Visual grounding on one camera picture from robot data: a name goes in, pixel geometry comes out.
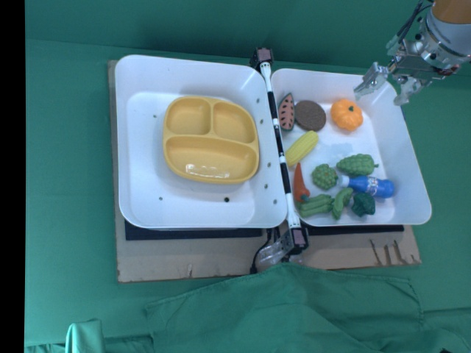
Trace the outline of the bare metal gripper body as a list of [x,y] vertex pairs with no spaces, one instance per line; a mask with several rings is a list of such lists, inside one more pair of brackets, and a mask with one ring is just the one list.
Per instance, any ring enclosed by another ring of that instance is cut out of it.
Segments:
[[461,55],[435,40],[402,40],[389,47],[389,73],[400,84],[416,79],[422,84],[455,74]]

